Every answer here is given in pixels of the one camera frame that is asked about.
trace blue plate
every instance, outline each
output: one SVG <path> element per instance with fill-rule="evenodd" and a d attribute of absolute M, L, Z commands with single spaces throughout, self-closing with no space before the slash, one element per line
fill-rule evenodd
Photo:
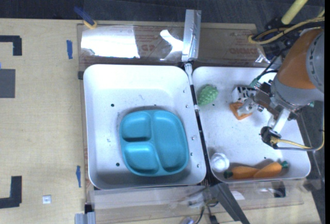
<path fill-rule="evenodd" d="M 170 175 L 188 163 L 186 133 L 179 118 L 164 110 L 126 115 L 119 129 L 126 167 L 141 176 Z"/>

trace sink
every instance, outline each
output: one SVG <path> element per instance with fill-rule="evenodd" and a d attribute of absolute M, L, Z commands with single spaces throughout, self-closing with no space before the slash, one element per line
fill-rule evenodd
<path fill-rule="evenodd" d="M 88 173 L 95 187 L 195 185 L 204 180 L 204 153 L 188 77 L 182 69 L 92 65 L 84 72 L 84 93 Z M 146 110 L 168 111 L 181 121 L 189 155 L 187 165 L 178 173 L 146 177 L 126 167 L 121 151 L 120 124 L 126 115 Z"/>

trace orange carrot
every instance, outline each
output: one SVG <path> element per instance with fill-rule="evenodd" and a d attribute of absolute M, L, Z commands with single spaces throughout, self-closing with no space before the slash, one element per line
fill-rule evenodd
<path fill-rule="evenodd" d="M 229 178 L 233 177 L 233 179 L 246 179 L 252 178 L 259 169 L 249 166 L 237 166 L 232 169 L 232 171 L 225 171 L 224 177 Z"/>
<path fill-rule="evenodd" d="M 283 163 L 273 162 L 262 169 L 260 169 L 258 172 L 256 172 L 253 175 L 253 178 L 268 178 L 268 177 L 274 177 L 278 175 L 282 168 L 287 168 L 288 163 L 284 161 Z"/>

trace gray square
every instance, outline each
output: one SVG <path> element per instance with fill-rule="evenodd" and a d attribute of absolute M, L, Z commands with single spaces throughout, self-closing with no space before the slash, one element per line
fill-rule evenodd
<path fill-rule="evenodd" d="M 15 69 L 0 69 L 0 98 L 15 98 Z"/>

